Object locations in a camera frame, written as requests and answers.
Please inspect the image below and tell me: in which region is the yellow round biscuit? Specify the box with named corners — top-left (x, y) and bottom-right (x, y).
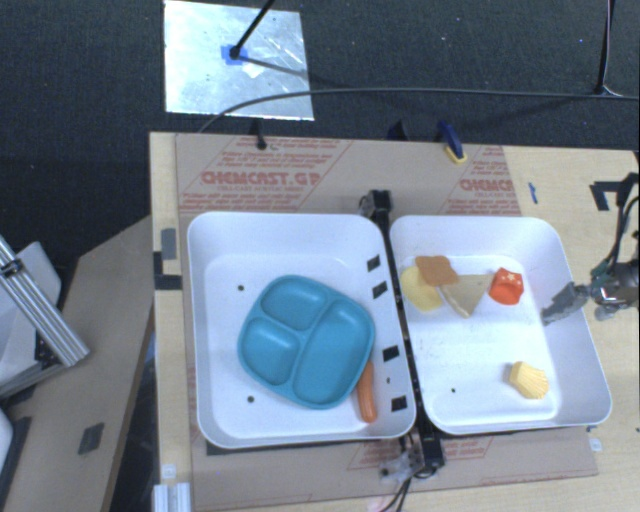
top-left (398, 265), bottom-right (444, 314)

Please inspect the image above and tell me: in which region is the silver metal floor plate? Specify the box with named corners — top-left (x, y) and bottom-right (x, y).
top-left (163, 0), bottom-right (316, 122)

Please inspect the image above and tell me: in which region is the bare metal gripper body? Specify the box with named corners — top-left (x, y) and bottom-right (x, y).
top-left (583, 260), bottom-right (640, 322)

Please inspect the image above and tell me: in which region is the blue divided plate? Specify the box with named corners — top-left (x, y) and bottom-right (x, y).
top-left (236, 274), bottom-right (377, 412)

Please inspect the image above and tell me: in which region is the beige pizza slice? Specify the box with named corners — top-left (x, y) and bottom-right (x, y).
top-left (439, 273), bottom-right (496, 320)

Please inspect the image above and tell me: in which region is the brown cardboard board red print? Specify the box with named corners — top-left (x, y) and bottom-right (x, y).
top-left (174, 132), bottom-right (600, 497)

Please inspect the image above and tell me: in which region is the yellow shell-shaped pastry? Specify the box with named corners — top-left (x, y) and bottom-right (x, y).
top-left (508, 360), bottom-right (551, 401)

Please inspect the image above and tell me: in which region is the red strawberry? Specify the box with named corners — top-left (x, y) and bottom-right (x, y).
top-left (487, 266), bottom-right (526, 307)

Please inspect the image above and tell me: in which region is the white plastic tray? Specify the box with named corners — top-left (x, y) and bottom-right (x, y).
top-left (388, 214), bottom-right (614, 437)
top-left (186, 210), bottom-right (418, 450)

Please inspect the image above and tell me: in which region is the thin black rod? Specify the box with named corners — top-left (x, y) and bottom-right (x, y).
top-left (377, 212), bottom-right (431, 444)

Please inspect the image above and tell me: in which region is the orange sausage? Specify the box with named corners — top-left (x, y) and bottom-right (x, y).
top-left (355, 360), bottom-right (379, 425)

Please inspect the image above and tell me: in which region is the brown bread slice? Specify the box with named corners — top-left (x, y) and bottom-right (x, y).
top-left (414, 254), bottom-right (461, 288)

